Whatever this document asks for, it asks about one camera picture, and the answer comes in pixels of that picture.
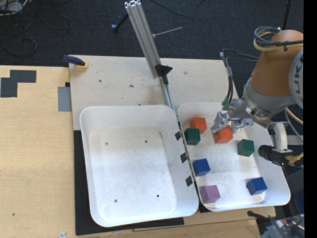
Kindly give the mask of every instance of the blue and yellow clamp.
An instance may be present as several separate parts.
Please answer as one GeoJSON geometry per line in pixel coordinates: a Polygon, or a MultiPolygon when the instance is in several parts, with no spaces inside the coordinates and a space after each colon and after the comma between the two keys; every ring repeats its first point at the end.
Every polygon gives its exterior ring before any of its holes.
{"type": "Polygon", "coordinates": [[[77,69],[86,69],[87,68],[86,61],[81,60],[81,59],[76,58],[76,57],[73,57],[73,56],[64,55],[62,62],[72,63],[75,65],[74,67],[77,69]]]}

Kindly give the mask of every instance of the green cube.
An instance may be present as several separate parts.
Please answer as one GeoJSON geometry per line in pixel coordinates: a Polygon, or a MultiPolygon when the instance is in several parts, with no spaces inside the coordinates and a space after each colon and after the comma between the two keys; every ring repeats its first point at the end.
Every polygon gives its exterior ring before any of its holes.
{"type": "Polygon", "coordinates": [[[197,145],[200,141],[200,133],[199,129],[196,128],[188,128],[185,131],[186,143],[188,145],[197,145]]]}
{"type": "Polygon", "coordinates": [[[248,139],[242,139],[238,143],[238,154],[249,157],[254,152],[254,142],[248,139]]]}

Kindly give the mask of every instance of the white tray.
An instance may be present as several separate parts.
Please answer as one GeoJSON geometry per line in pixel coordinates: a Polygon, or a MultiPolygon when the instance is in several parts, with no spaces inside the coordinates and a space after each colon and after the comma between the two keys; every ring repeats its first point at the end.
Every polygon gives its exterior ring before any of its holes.
{"type": "Polygon", "coordinates": [[[246,126],[233,134],[226,144],[215,144],[210,126],[213,125],[220,103],[186,103],[179,107],[178,115],[183,131],[189,127],[194,117],[204,117],[207,130],[201,134],[197,145],[187,145],[191,162],[206,158],[211,171],[205,176],[196,177],[197,186],[217,185],[220,199],[204,206],[211,211],[225,211],[259,206],[285,205],[290,200],[290,191],[282,168],[258,155],[261,145],[272,145],[268,131],[258,124],[246,126]],[[241,139],[254,141],[255,151],[250,157],[237,153],[241,139]],[[263,177],[267,190],[250,195],[246,183],[263,177]]]}
{"type": "Polygon", "coordinates": [[[198,196],[175,112],[88,107],[80,115],[91,215],[103,227],[190,216],[198,196]]]}

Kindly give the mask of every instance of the orange block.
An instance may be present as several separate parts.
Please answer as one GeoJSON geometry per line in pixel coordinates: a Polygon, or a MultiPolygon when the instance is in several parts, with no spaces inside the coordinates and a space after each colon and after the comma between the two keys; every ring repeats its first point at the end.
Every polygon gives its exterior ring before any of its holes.
{"type": "Polygon", "coordinates": [[[195,117],[190,121],[189,126],[192,129],[199,129],[199,133],[203,134],[207,129],[206,119],[204,117],[195,117]]]}
{"type": "Polygon", "coordinates": [[[224,129],[218,131],[216,134],[212,134],[212,136],[215,144],[225,144],[233,138],[230,125],[227,125],[224,129]]]}

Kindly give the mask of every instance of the blue cube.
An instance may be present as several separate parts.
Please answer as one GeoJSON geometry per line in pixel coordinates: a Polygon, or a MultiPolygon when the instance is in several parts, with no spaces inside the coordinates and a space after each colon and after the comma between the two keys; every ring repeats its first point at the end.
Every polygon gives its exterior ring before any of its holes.
{"type": "Polygon", "coordinates": [[[210,171],[207,159],[195,160],[193,162],[193,168],[197,177],[204,176],[210,171]]]}
{"type": "Polygon", "coordinates": [[[254,178],[248,181],[247,188],[251,195],[257,195],[267,190],[267,186],[262,177],[254,178]]]}

